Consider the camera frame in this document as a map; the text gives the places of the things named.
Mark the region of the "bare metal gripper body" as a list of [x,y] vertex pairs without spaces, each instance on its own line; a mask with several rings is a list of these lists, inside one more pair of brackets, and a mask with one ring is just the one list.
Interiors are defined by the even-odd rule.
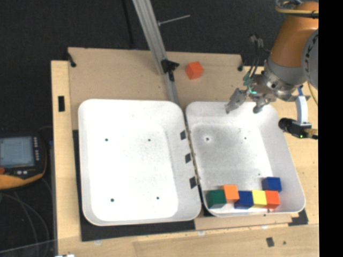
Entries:
[[256,95],[272,95],[283,101],[293,101],[293,93],[299,86],[286,83],[271,72],[254,74],[249,85]]

